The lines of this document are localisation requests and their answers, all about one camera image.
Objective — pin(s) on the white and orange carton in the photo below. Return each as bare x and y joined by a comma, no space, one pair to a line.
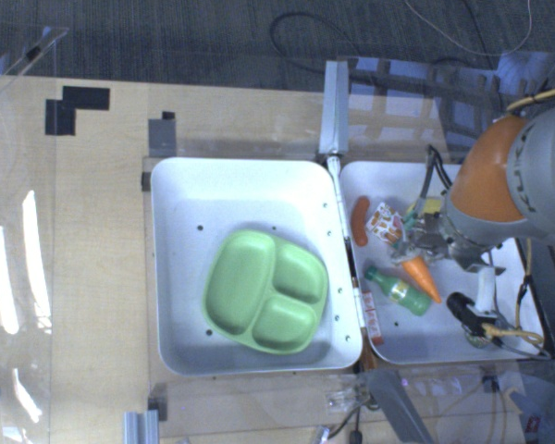
383,224

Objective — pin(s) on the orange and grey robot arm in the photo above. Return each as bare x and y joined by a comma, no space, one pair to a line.
499,188

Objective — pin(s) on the white plastic tray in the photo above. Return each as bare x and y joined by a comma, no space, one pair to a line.
421,336
185,266

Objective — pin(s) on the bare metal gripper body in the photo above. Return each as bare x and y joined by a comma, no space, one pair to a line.
432,238

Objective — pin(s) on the red packet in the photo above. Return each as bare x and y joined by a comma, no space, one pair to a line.
372,317

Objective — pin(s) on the green plastic bottle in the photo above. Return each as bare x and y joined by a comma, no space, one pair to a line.
402,293

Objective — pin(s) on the red sausage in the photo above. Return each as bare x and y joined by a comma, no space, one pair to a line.
360,222

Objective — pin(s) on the thin black and white rod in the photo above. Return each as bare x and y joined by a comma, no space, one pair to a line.
338,188

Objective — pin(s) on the orange carrot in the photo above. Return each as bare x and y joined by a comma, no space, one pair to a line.
423,278

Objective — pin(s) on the black cylinder on white bracket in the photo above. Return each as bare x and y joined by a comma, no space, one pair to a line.
466,310

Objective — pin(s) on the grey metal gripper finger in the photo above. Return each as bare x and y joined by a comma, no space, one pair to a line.
399,250
424,257

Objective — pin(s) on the green divided plate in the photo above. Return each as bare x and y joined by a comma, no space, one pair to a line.
240,285

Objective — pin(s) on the yellow block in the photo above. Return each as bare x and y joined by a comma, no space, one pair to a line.
429,205

